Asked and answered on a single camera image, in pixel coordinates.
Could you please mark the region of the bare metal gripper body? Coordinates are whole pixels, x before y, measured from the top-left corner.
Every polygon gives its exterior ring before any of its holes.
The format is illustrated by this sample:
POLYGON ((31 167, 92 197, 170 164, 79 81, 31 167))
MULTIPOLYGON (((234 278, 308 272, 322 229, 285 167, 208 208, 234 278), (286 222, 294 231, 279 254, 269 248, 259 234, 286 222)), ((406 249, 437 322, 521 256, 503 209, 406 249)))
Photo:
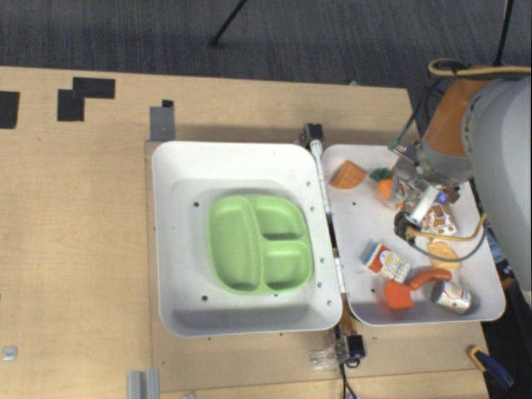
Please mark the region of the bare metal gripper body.
POLYGON ((392 142, 389 145, 389 150, 398 156, 392 173, 403 180, 405 189, 407 187, 415 188, 422 194, 429 186, 432 186, 439 190, 436 201, 440 204, 454 204, 460 198, 460 184, 435 171, 426 159, 418 142, 410 145, 392 142))

